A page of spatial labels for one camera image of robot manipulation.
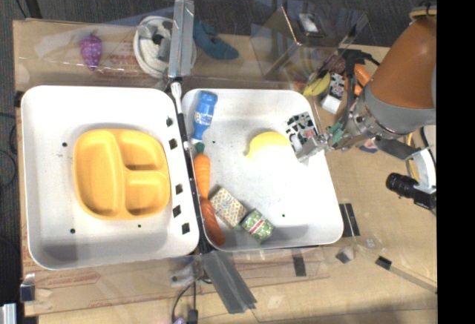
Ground small black and white carton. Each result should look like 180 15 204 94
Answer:
327 71 347 102

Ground dark blue cloth item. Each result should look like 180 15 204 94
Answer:
192 19 240 61

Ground yellow crescent toy food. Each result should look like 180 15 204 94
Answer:
243 130 292 160

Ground yellow divided plate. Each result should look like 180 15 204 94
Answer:
72 128 172 221

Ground black and white cow-print carton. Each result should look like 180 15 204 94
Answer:
284 111 321 153

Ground white plastic tray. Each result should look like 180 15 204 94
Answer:
20 85 201 271
180 87 345 254

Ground black cylinder on white bracket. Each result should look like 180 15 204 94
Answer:
385 147 438 211

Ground yellow banana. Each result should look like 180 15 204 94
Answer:
301 71 332 98

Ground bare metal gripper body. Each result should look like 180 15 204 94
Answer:
325 106 380 151

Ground purple grapes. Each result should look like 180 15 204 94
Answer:
78 32 104 72

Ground green patterned carton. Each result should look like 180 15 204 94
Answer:
240 208 276 244

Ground orange-red sausage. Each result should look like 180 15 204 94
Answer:
200 197 227 247

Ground yellow patterned carton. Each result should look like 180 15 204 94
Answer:
209 186 249 229

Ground blue plastic bottle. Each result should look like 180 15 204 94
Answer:
189 90 219 142

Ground orange carrot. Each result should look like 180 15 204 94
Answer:
192 142 212 201

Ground white cube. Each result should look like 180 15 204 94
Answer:
320 93 342 115

